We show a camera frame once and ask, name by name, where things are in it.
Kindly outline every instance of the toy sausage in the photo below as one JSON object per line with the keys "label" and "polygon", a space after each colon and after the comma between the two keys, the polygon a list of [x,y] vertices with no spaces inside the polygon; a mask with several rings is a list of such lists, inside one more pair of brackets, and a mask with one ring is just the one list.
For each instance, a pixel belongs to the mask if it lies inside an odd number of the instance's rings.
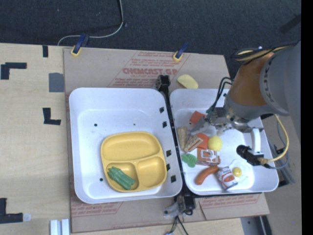
{"label": "toy sausage", "polygon": [[218,166],[211,166],[199,173],[199,175],[196,178],[196,185],[202,185],[206,177],[210,174],[216,173],[219,170]]}

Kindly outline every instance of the yellow toy lemon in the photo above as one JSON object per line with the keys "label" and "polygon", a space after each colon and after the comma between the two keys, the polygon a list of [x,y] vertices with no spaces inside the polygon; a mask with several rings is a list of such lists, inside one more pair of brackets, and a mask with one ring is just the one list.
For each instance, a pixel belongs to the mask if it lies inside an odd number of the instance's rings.
{"label": "yellow toy lemon", "polygon": [[219,136],[212,136],[207,142],[207,147],[209,150],[219,151],[222,148],[222,140]]}

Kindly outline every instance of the green toy piece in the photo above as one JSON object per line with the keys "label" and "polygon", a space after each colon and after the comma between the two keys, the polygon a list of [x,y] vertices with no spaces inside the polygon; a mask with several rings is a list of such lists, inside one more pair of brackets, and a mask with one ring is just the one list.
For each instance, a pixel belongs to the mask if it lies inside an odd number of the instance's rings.
{"label": "green toy piece", "polygon": [[188,164],[189,167],[193,168],[196,166],[197,157],[190,153],[187,153],[182,155],[181,160]]}
{"label": "green toy piece", "polygon": [[116,181],[125,190],[129,190],[135,183],[135,180],[126,175],[121,169],[116,167],[109,168],[108,175],[111,179]]}

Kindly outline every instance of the yellow plate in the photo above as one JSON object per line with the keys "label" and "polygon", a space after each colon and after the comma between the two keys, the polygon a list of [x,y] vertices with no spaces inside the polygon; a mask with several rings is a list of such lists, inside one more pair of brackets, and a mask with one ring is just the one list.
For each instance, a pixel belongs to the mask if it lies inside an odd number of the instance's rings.
{"label": "yellow plate", "polygon": [[[101,144],[101,160],[110,186],[120,192],[147,190],[164,183],[166,162],[157,138],[149,132],[124,132],[105,138]],[[135,180],[125,190],[108,175],[117,167]]]}

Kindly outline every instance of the white plastic tray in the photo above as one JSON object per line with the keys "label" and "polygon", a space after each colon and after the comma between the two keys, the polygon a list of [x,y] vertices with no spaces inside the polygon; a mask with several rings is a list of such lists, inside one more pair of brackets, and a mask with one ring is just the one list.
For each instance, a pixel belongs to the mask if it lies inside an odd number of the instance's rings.
{"label": "white plastic tray", "polygon": [[[78,88],[70,94],[69,107],[74,187],[83,202],[172,197],[180,192],[178,158],[161,93],[153,89]],[[170,168],[161,186],[137,192],[118,192],[109,186],[101,162],[101,143],[109,135],[130,131],[150,132],[159,140]]]}
{"label": "white plastic tray", "polygon": [[[172,112],[174,117],[175,127],[187,126],[188,130],[191,130],[194,125],[190,124],[189,119],[195,111],[199,111],[205,114],[205,111],[213,104],[217,95],[215,89],[177,89],[170,95],[170,101],[172,105]],[[221,97],[217,107],[224,105],[224,97]],[[259,128],[262,127],[260,119],[254,121]],[[208,136],[216,134],[216,129],[210,126],[205,132]],[[220,150],[221,164],[220,167],[228,166],[233,160],[239,160],[248,166],[249,177],[238,185],[224,190],[221,183],[215,175],[210,175],[206,178],[202,185],[195,184],[195,178],[198,173],[205,168],[203,165],[196,165],[194,168],[190,168],[186,163],[182,162],[185,181],[187,187],[197,195],[222,195],[230,193],[254,193],[254,192],[266,192],[275,190],[278,186],[279,179],[275,169],[267,169],[263,166],[251,166],[236,153],[238,145],[249,145],[252,147],[251,134],[243,134],[237,130],[227,130],[220,138],[223,141],[222,149]],[[264,157],[272,158],[268,141],[265,132],[260,133],[261,139],[261,151],[264,153]],[[191,151],[191,154],[196,156],[196,149]]]}

